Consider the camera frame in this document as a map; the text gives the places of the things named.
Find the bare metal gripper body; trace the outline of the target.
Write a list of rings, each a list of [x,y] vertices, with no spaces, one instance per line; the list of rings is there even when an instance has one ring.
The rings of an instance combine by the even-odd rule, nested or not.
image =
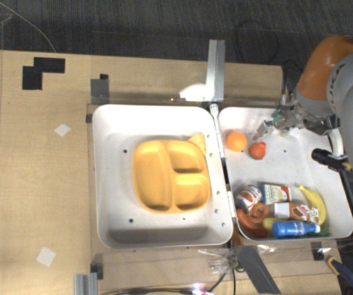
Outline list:
[[[275,128],[283,134],[293,129],[307,129],[320,136],[331,131],[329,118],[315,117],[300,105],[283,105],[275,110]]]

